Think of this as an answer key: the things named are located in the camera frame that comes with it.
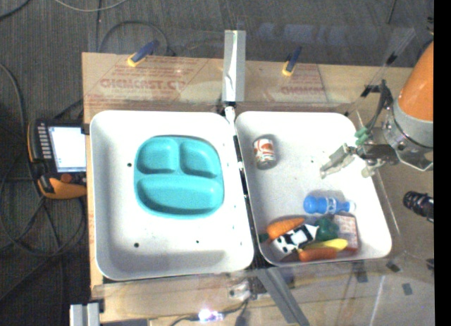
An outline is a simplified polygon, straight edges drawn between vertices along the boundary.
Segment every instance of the can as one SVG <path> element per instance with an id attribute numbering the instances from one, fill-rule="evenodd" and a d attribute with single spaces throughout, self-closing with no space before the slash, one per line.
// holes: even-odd
<path id="1" fill-rule="evenodd" d="M 276 153 L 272 139 L 261 137 L 254 141 L 254 155 L 257 168 L 266 170 L 276 165 Z"/>

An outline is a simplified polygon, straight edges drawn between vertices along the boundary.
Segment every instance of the bottle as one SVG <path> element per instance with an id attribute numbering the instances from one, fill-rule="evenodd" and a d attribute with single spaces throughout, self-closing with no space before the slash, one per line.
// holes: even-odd
<path id="1" fill-rule="evenodd" d="M 307 213 L 322 213 L 334 215 L 340 211 L 353 213 L 355 203 L 352 201 L 339 202 L 333 197 L 307 196 L 304 200 L 304 210 Z"/>

